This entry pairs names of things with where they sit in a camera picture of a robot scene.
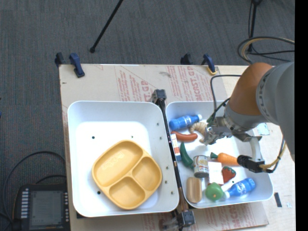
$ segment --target tin can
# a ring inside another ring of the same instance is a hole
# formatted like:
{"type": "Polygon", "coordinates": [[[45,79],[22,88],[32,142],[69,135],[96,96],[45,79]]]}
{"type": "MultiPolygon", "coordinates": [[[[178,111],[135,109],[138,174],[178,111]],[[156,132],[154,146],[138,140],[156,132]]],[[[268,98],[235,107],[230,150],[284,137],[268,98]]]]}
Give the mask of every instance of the tin can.
{"type": "Polygon", "coordinates": [[[209,175],[208,160],[205,155],[198,155],[193,158],[194,176],[197,178],[205,178],[209,175]]]}

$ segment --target black pole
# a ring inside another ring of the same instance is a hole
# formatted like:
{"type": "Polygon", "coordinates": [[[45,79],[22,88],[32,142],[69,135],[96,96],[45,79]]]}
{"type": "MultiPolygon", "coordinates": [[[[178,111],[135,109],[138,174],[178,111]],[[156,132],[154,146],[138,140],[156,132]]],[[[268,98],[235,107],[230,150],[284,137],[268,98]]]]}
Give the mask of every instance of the black pole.
{"type": "MultiPolygon", "coordinates": [[[[251,23],[251,29],[250,29],[250,35],[249,38],[252,38],[254,36],[254,30],[255,30],[255,22],[256,22],[256,13],[257,13],[257,6],[262,2],[262,0],[252,0],[252,3],[254,5],[254,11],[252,14],[252,23],[251,23]]],[[[252,51],[252,44],[248,47],[248,52],[252,51]]]]}
{"type": "Polygon", "coordinates": [[[122,2],[123,2],[123,0],[120,0],[120,1],[117,3],[117,5],[116,5],[114,11],[112,12],[111,16],[110,16],[109,19],[108,19],[106,25],[105,25],[104,28],[102,29],[101,34],[98,36],[98,38],[97,38],[97,40],[95,41],[94,45],[90,48],[90,52],[91,52],[91,53],[94,53],[94,52],[95,52],[95,48],[96,48],[97,44],[98,44],[99,41],[101,40],[101,38],[102,38],[104,32],[106,31],[107,27],[109,26],[111,20],[113,19],[115,13],[116,13],[117,10],[119,9],[119,7],[120,7],[120,5],[121,5],[122,2]]]}

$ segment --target table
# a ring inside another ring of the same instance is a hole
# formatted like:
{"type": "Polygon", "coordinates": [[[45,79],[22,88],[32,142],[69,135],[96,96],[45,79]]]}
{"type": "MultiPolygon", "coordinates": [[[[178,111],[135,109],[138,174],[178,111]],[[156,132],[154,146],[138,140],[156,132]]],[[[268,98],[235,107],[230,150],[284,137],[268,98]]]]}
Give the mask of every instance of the table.
{"type": "MultiPolygon", "coordinates": [[[[78,78],[75,66],[59,65],[59,80],[63,110],[66,171],[72,231],[84,230],[159,230],[159,221],[170,218],[169,213],[124,215],[95,219],[77,218],[72,200],[67,109],[78,100],[142,101],[148,102],[155,89],[165,89],[167,102],[212,101],[209,87],[211,75],[201,65],[106,65],[82,64],[84,77],[78,78]]],[[[217,74],[240,75],[247,66],[219,65],[217,74]]],[[[230,97],[237,77],[216,78],[213,81],[217,100],[230,97]]],[[[261,139],[260,147],[266,163],[278,155],[282,134],[277,125],[268,123],[270,135],[261,139]]],[[[286,151],[274,173],[270,175],[274,198],[267,201],[194,209],[196,223],[186,230],[295,230],[295,164],[286,151]]]]}

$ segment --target device screen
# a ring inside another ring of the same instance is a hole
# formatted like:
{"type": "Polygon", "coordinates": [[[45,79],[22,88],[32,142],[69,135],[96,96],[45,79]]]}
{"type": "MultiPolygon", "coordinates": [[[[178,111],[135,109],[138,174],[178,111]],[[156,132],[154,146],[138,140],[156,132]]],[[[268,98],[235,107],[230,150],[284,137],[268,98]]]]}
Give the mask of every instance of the device screen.
{"type": "Polygon", "coordinates": [[[63,228],[63,192],[33,191],[31,193],[30,230],[63,228]]]}

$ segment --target white plastic tub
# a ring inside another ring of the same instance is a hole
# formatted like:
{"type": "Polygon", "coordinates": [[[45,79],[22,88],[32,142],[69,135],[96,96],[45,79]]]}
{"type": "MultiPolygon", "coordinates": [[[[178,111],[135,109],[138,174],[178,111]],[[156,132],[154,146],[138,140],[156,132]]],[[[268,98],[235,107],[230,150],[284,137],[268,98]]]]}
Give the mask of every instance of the white plastic tub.
{"type": "Polygon", "coordinates": [[[179,203],[166,127],[160,108],[147,102],[78,101],[67,111],[73,204],[85,217],[169,212],[179,203]],[[139,144],[160,166],[162,182],[139,207],[124,210],[104,195],[91,169],[95,160],[122,140],[139,144]]]}
{"type": "MultiPolygon", "coordinates": [[[[166,116],[168,121],[170,121],[171,119],[178,118],[184,115],[193,116],[201,114],[203,118],[202,121],[205,122],[213,113],[213,111],[214,111],[213,102],[173,102],[166,107],[166,116]]],[[[224,108],[222,107],[217,112],[216,116],[222,116],[223,111],[224,108]]],[[[180,132],[189,134],[188,129],[183,129],[180,132]]],[[[231,138],[223,138],[217,140],[215,144],[208,146],[199,142],[199,139],[203,138],[203,136],[201,134],[199,134],[198,136],[199,136],[198,139],[196,139],[195,141],[185,143],[185,148],[190,158],[193,158],[196,155],[210,156],[211,152],[214,152],[215,154],[224,152],[233,155],[235,157],[238,157],[241,154],[247,156],[252,155],[250,143],[242,142],[239,139],[235,138],[234,136],[231,138]]],[[[188,177],[193,177],[193,170],[186,167],[181,161],[178,161],[178,167],[180,171],[180,179],[184,191],[184,196],[186,198],[186,181],[188,177]]],[[[232,168],[236,171],[236,176],[235,178],[233,178],[232,180],[230,180],[229,182],[227,182],[222,186],[223,190],[227,190],[229,187],[233,185],[233,183],[236,183],[247,177],[251,177],[252,179],[254,179],[256,183],[256,188],[252,192],[243,195],[242,197],[233,197],[228,200],[221,199],[214,202],[212,200],[209,200],[205,196],[205,189],[207,182],[205,182],[205,179],[203,179],[202,200],[196,204],[191,203],[186,199],[187,202],[195,208],[209,208],[222,205],[233,205],[233,204],[241,204],[247,202],[264,201],[272,197],[273,186],[270,181],[268,173],[253,173],[241,166],[232,168]]]]}

